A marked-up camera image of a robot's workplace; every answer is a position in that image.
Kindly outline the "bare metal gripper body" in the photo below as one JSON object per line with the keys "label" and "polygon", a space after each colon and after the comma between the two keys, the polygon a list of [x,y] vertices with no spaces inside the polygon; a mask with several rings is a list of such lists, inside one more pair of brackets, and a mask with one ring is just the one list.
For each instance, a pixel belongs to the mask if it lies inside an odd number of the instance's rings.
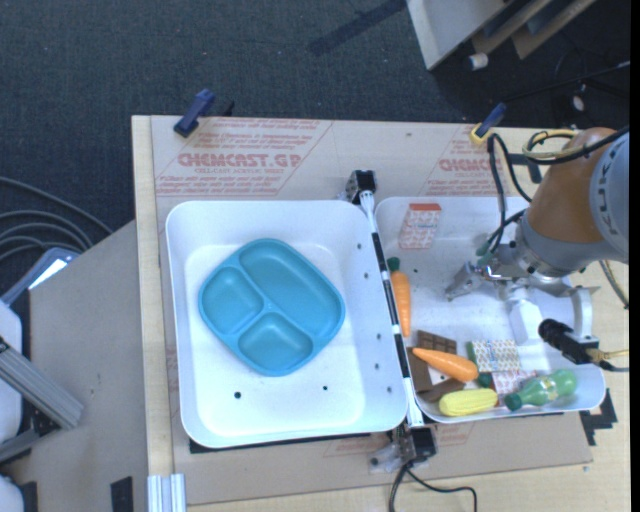
{"label": "bare metal gripper body", "polygon": [[485,243],[480,248],[480,273],[505,294],[528,288],[560,297],[571,287],[566,278],[575,272],[562,248],[556,241],[510,241],[494,248]]}

